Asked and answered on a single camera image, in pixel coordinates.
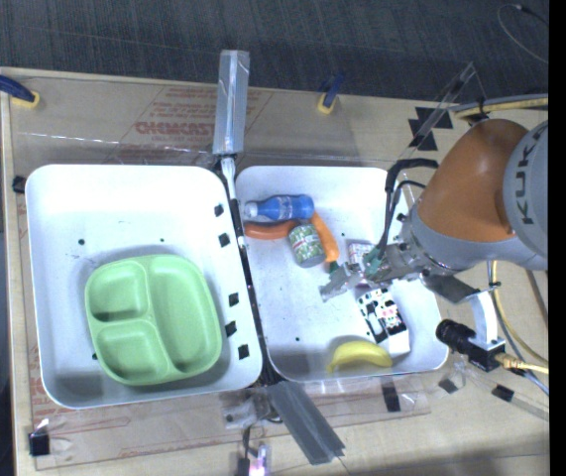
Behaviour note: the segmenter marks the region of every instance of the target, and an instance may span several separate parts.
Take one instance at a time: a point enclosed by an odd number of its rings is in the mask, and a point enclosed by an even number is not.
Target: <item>can lid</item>
[[[246,217],[256,217],[259,214],[259,207],[254,201],[249,201],[245,203],[243,212]]]

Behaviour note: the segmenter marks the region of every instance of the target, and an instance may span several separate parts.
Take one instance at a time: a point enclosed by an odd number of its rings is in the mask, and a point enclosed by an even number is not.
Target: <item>water bottle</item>
[[[310,218],[313,215],[313,199],[308,195],[273,195],[262,201],[245,203],[248,218],[265,216],[271,220]]]

